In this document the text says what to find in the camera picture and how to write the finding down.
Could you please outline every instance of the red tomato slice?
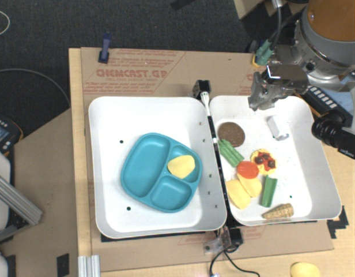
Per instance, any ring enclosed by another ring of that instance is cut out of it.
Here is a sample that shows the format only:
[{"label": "red tomato slice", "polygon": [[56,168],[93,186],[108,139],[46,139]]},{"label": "red tomato slice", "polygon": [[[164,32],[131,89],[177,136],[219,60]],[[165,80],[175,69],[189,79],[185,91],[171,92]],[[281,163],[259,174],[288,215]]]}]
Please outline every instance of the red tomato slice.
[{"label": "red tomato slice", "polygon": [[252,161],[242,161],[236,167],[237,173],[244,178],[256,178],[259,174],[259,169]]}]

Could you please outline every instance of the blue clip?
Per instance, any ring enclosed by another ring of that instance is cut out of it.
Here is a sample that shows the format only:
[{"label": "blue clip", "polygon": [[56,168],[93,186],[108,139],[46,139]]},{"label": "blue clip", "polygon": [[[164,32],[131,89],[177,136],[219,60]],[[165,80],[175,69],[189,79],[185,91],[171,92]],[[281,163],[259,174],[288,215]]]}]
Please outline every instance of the blue clip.
[{"label": "blue clip", "polygon": [[103,35],[102,50],[99,52],[98,62],[108,63],[108,56],[109,56],[108,49],[109,49],[110,42],[111,42],[111,34],[109,32],[106,32]]}]

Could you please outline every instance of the white tray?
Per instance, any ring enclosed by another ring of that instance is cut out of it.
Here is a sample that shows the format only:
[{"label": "white tray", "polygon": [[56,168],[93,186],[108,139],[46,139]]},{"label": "white tray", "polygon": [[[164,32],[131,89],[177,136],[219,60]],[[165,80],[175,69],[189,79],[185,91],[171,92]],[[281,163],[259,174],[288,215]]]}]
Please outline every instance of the white tray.
[{"label": "white tray", "polygon": [[[254,226],[269,223],[304,222],[333,219],[341,212],[341,202],[331,175],[321,142],[311,133],[313,117],[300,98],[290,96],[276,102],[275,107],[254,112],[245,96],[217,96],[210,102],[216,132],[224,122],[235,122],[245,132],[243,145],[236,149],[250,160],[257,149],[268,150],[277,160],[277,169],[270,177],[277,178],[270,208],[260,205],[260,196],[240,210],[230,202],[233,217],[241,224]],[[282,119],[282,131],[289,133],[285,140],[273,137],[267,123],[272,116]],[[236,177],[236,169],[221,156],[225,180]],[[262,214],[280,204],[291,203],[291,218],[265,220]]]},{"label": "white tray", "polygon": [[[104,96],[89,107],[96,223],[106,237],[216,230],[226,206],[205,108],[193,98]],[[176,213],[158,211],[122,188],[120,172],[135,142],[147,133],[164,134],[195,151],[202,176],[189,205]]]}]

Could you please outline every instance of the toy food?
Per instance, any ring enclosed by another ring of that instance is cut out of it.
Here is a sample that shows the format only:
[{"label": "toy food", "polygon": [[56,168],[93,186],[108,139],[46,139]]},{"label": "toy food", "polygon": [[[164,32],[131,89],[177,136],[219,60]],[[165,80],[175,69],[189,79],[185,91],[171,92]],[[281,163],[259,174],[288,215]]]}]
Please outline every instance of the toy food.
[{"label": "toy food", "polygon": [[251,196],[247,193],[238,179],[227,181],[226,189],[229,198],[239,209],[245,209],[251,202]]},{"label": "toy food", "polygon": [[291,277],[321,277],[318,267],[311,263],[299,262],[290,267]]},{"label": "toy food", "polygon": [[233,147],[239,147],[244,143],[246,135],[244,130],[234,122],[224,122],[218,128],[218,138],[229,141]]},{"label": "toy food", "polygon": [[236,167],[239,162],[244,160],[244,157],[232,146],[229,141],[219,140],[218,149],[221,155],[230,163],[232,167]]},{"label": "toy food", "polygon": [[167,163],[168,171],[178,177],[185,178],[195,169],[195,161],[191,155],[182,155],[171,159]]},{"label": "toy food", "polygon": [[265,149],[254,151],[251,155],[251,161],[257,164],[259,172],[263,175],[272,174],[276,170],[276,160]]},{"label": "toy food", "polygon": [[279,205],[278,207],[265,212],[262,216],[265,219],[289,218],[293,216],[294,209],[290,203]]},{"label": "toy food", "polygon": [[274,198],[275,189],[277,185],[276,178],[270,178],[268,175],[265,178],[265,187],[260,204],[264,207],[270,207]]},{"label": "toy food", "polygon": [[258,179],[258,167],[250,161],[242,161],[237,165],[237,177],[251,197],[258,197],[262,191],[262,183]]}]

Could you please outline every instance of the white cable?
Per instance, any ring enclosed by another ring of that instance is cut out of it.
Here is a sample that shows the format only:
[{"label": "white cable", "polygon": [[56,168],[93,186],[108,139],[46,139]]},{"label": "white cable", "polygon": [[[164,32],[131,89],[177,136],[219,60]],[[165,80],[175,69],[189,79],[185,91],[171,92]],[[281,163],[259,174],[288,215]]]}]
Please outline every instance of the white cable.
[{"label": "white cable", "polygon": [[0,36],[1,36],[3,33],[5,33],[9,29],[11,21],[10,21],[9,16],[6,13],[0,11],[0,14],[7,18],[7,27],[0,33]]}]

